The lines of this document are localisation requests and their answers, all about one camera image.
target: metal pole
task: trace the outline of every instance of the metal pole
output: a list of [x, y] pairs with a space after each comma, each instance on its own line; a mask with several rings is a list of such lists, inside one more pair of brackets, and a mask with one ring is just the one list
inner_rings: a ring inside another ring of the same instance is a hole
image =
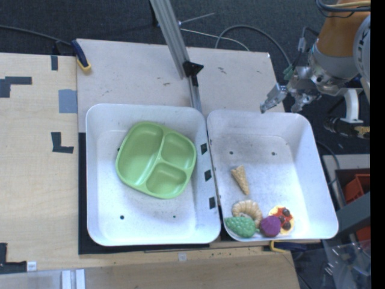
[[161, 27], [163, 36], [173, 57], [176, 69], [180, 78], [189, 78], [191, 94], [191, 105], [202, 112], [200, 103], [199, 88], [197, 85], [196, 74], [191, 75], [185, 72], [183, 65], [190, 63], [185, 43], [180, 32], [178, 21], [175, 17], [170, 0], [150, 0], [155, 16]]

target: black carpet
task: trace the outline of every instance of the black carpet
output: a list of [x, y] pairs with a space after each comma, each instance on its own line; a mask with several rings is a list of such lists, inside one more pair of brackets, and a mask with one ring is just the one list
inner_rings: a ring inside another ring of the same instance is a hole
[[[273, 38], [294, 60], [298, 54], [298, 40], [304, 26], [319, 31], [324, 16], [316, 8], [314, 0], [170, 0], [181, 28], [212, 35], [219, 35], [234, 25], [256, 27]], [[215, 13], [212, 16], [183, 23], [195, 17]], [[70, 42], [73, 39], [101, 39], [123, 42], [165, 44], [159, 28], [152, 26], [149, 0], [0, 0], [0, 52], [23, 54], [52, 54], [54, 40], [25, 31], [10, 30], [12, 26], [52, 36]], [[216, 39], [182, 31], [187, 46], [213, 48]], [[251, 51], [269, 52], [275, 75], [284, 83], [283, 70], [288, 66], [278, 47], [265, 35], [256, 31], [237, 28], [226, 37], [245, 44]], [[315, 37], [308, 35], [311, 45]], [[245, 50], [228, 40], [221, 40], [219, 48]], [[71, 48], [61, 46], [61, 53], [71, 53]], [[306, 55], [300, 65], [306, 64]], [[360, 118], [369, 125], [369, 104], [362, 94]], [[340, 98], [323, 96], [319, 101], [305, 106], [301, 112], [313, 126], [316, 140], [335, 154], [367, 154], [369, 141], [345, 138], [323, 127]], [[284, 101], [289, 111], [292, 97]], [[331, 114], [345, 116], [345, 103], [341, 102]], [[330, 154], [319, 145], [319, 153]]]

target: gray tape marking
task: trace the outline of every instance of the gray tape marking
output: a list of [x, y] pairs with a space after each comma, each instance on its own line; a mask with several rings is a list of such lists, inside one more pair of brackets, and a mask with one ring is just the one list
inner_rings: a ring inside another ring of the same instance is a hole
[[77, 113], [78, 95], [76, 90], [59, 90], [59, 113]]
[[51, 55], [51, 70], [58, 70], [58, 57], [56, 55]]
[[4, 79], [0, 79], [0, 98], [9, 98], [11, 85]]

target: blue clamp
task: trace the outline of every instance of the blue clamp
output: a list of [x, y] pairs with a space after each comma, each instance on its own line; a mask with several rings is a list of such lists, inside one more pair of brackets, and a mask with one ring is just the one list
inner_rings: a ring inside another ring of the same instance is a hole
[[71, 42], [72, 48], [76, 54], [76, 62], [84, 72], [88, 72], [91, 69], [91, 63], [88, 62], [83, 49], [80, 47], [79, 43], [76, 40]]

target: white tray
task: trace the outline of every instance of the white tray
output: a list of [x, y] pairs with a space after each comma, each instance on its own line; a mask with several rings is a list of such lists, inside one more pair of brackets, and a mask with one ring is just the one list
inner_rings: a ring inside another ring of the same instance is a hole
[[[117, 149], [131, 126], [152, 121], [187, 136], [197, 162], [185, 191], [158, 199], [128, 187], [115, 170]], [[103, 246], [204, 244], [220, 232], [220, 217], [203, 115], [190, 107], [98, 104], [86, 115], [87, 228]]]
[[[338, 221], [322, 170], [310, 123], [293, 113], [215, 110], [208, 133], [223, 217], [240, 200], [256, 201], [263, 216], [276, 205], [290, 209], [295, 225], [289, 235], [255, 234], [238, 241], [328, 239]], [[246, 196], [230, 170], [244, 165], [250, 184]]]

